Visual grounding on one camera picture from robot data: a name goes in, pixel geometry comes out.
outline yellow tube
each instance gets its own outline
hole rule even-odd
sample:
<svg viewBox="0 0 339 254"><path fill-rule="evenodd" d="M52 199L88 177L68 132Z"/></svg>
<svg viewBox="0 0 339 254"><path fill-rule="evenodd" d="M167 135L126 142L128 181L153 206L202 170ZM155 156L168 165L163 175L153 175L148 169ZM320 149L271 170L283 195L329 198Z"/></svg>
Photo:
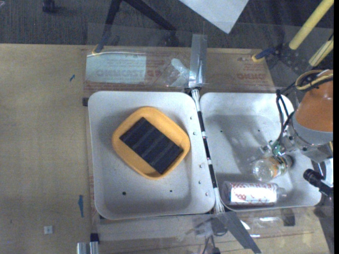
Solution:
<svg viewBox="0 0 339 254"><path fill-rule="evenodd" d="M307 19L302 28L298 31L295 37L290 41L289 47L296 50L317 23L323 18L326 12L334 4L334 0L322 0L318 7L313 11L312 15Z"/></svg>
<svg viewBox="0 0 339 254"><path fill-rule="evenodd" d="M333 46L334 46L334 37L326 41L320 47L320 49L310 58L308 63L313 67L318 66L319 63L322 62L323 59L333 50Z"/></svg>

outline wooden surface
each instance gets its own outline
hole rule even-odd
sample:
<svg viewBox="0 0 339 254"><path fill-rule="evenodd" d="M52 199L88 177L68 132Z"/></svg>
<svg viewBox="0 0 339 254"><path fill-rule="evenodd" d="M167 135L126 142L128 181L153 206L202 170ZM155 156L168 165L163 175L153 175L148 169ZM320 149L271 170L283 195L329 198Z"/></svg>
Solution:
<svg viewBox="0 0 339 254"><path fill-rule="evenodd" d="M82 106L87 51L84 46L0 44L0 253L76 253L77 242L89 242L90 152ZM252 225L251 232L262 234L256 242L264 253L328 253L312 211L296 211L294 227L258 228L258 213L240 218ZM53 234L45 235L44 226L50 225ZM102 225L112 231L111 223ZM231 235L218 240L222 253L251 253ZM195 238L180 242L173 248L168 239L158 239L155 249L152 241L104 241L101 254L111 254L117 245L129 247L124 253L139 254L201 249Z"/></svg>

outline blue mark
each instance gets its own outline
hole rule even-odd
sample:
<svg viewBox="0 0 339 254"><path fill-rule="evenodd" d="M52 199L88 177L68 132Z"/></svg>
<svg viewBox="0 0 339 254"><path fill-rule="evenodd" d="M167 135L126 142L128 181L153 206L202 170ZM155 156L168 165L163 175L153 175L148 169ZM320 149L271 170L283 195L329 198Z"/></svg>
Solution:
<svg viewBox="0 0 339 254"><path fill-rule="evenodd" d="M83 198L84 198L83 195L79 195L78 204L79 204L79 208L80 208L81 217L84 217L84 200L83 200Z"/></svg>

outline water bottle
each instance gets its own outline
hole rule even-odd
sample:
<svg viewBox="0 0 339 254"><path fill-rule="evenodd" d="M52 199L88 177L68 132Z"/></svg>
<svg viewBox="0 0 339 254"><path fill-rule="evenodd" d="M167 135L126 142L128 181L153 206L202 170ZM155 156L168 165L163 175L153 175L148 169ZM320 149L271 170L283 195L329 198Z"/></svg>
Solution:
<svg viewBox="0 0 339 254"><path fill-rule="evenodd" d="M270 156L254 161L252 165L252 172L256 179L266 183L285 174L293 165L293 158L289 155Z"/></svg>
<svg viewBox="0 0 339 254"><path fill-rule="evenodd" d="M287 197L287 191L273 183L224 182L220 197L230 206L273 206Z"/></svg>

